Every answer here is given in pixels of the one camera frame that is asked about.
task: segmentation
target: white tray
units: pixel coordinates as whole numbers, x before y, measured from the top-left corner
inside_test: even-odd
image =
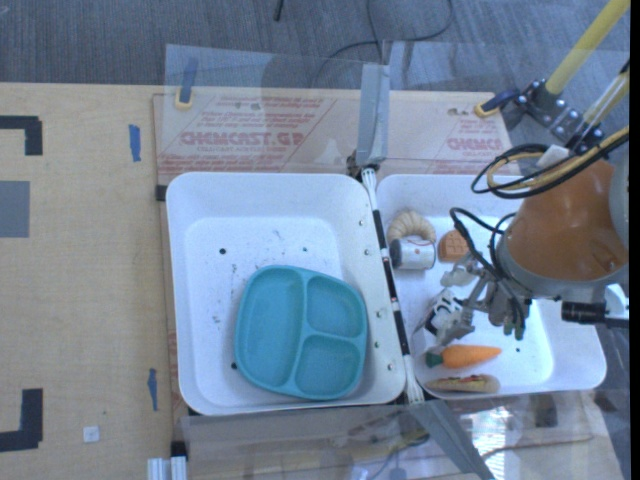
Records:
[[[205,415],[383,404],[406,375],[369,199],[333,174],[188,173],[171,182],[167,215],[178,381]],[[257,269],[292,265],[349,283],[362,295],[368,343],[359,385],[317,402],[272,393],[234,369],[233,337],[244,286]]]
[[[517,210],[520,201],[505,200],[490,194],[474,194],[472,176],[460,175],[392,175],[384,178],[377,191],[378,206],[385,230],[400,211],[414,209],[435,227],[438,238],[453,229],[449,217],[452,206],[462,207],[490,224]],[[490,232],[463,217],[478,249],[486,251]],[[442,274],[451,264],[439,261],[426,271],[400,270],[394,272],[402,314],[410,343],[416,325],[424,318],[429,301],[442,286]],[[471,289],[455,288],[462,297]],[[597,332],[592,326],[565,322],[561,318],[560,303],[534,302],[526,321],[524,339],[516,341],[505,336],[502,328],[491,325],[484,313],[475,312],[475,332],[457,343],[493,345],[502,353],[485,364],[473,368],[451,370],[443,366],[429,368],[423,358],[414,356],[418,381],[464,376],[473,373],[495,375],[501,382],[499,395],[518,395],[563,390],[584,390],[599,385],[605,377],[607,365]],[[470,398],[490,395],[431,392],[443,398]]]

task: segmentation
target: wooden surface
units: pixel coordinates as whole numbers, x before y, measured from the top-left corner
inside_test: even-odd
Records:
[[[43,440],[0,453],[2,479],[143,478],[169,456],[155,90],[0,85],[0,114],[44,126],[43,156],[0,130],[0,180],[29,181],[31,198],[29,237],[0,238],[0,432],[19,428],[23,389],[44,392]],[[100,440],[84,443],[90,426]]]

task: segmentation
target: gray carpet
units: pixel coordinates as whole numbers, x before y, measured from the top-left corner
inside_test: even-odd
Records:
[[[282,54],[280,69],[291,72],[292,56],[326,57],[374,39],[367,0],[284,0],[279,21],[276,1],[0,0],[0,81],[163,84],[167,45]],[[524,88],[553,72],[608,1],[451,0],[450,26],[411,48],[400,88]],[[446,0],[371,0],[370,9],[379,40],[431,35],[448,12]],[[627,13],[571,81],[567,100],[586,109],[629,49]],[[375,61],[378,50],[365,45],[338,58]],[[614,131],[628,119],[626,98],[603,125]],[[628,332],[601,337],[610,367],[599,401],[630,478]]]

